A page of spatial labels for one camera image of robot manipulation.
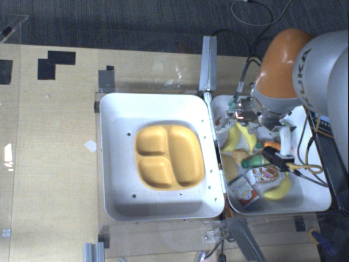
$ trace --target green bottle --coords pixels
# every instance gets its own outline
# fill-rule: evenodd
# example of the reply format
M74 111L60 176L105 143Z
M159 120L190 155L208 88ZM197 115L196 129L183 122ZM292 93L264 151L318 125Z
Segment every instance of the green bottle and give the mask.
M260 167L269 164L269 161L267 161L261 154L257 154L253 156L251 159L245 159L241 162L241 166L244 169L248 169L251 167Z

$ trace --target small box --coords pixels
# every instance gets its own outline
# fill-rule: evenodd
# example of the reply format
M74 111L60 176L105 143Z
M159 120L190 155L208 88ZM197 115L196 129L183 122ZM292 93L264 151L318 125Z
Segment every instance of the small box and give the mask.
M285 174L272 165L252 168L246 173L246 178L252 186L254 184L270 183L284 177Z
M230 190L239 199L243 207L248 207L259 199L257 192L244 177L240 177L229 185Z

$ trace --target dark floor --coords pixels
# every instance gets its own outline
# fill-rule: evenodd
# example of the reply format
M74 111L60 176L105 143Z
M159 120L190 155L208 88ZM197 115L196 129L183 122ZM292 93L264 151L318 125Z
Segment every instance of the dark floor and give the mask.
M249 45L265 27L236 20L236 0L0 0L1 14L28 14L24 44L97 47L126 50L201 53L202 36L217 29L221 55L246 56ZM270 8L274 19L288 0L256 0ZM256 3L239 2L234 10L246 22L266 23L269 13ZM294 0L283 17L265 33L297 27L314 35L348 29L348 0ZM268 41L260 42L263 55Z

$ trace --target yellow compartment tray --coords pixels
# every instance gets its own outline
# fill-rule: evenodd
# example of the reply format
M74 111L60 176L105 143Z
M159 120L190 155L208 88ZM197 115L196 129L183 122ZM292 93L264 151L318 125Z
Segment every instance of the yellow compartment tray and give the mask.
M139 177L149 188L181 190L204 178L200 142L188 127L155 125L141 129L135 138Z

